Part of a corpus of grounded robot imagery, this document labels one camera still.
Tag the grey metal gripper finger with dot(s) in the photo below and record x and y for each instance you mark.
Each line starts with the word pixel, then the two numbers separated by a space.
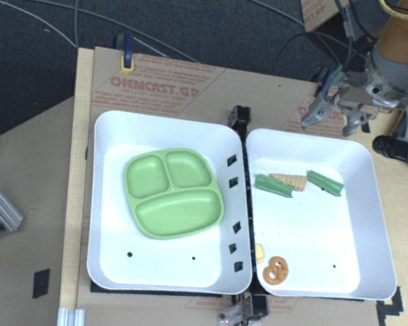
pixel 355 122
pixel 317 111

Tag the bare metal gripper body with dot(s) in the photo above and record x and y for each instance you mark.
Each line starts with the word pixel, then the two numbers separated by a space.
pixel 367 94

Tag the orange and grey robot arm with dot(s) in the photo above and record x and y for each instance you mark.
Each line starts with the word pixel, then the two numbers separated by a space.
pixel 407 39

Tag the green celery stick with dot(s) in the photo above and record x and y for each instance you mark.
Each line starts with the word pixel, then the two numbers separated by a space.
pixel 325 182
pixel 273 185

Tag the tan waffle cone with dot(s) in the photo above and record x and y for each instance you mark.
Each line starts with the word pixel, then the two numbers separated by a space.
pixel 292 179

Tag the white plastic tray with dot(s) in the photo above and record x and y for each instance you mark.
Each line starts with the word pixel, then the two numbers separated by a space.
pixel 154 263
pixel 321 232

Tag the brown cardboard board red print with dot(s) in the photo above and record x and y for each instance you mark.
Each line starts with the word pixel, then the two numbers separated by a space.
pixel 183 89

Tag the yellow corn piece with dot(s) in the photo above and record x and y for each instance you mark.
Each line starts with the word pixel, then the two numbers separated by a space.
pixel 260 253

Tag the brown pretzel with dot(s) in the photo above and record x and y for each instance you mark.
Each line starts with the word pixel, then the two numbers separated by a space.
pixel 275 270

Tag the green divided plate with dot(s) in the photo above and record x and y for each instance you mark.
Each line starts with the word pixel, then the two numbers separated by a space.
pixel 172 193

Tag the black cylinder on white bracket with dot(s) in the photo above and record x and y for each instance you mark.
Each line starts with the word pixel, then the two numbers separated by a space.
pixel 402 140

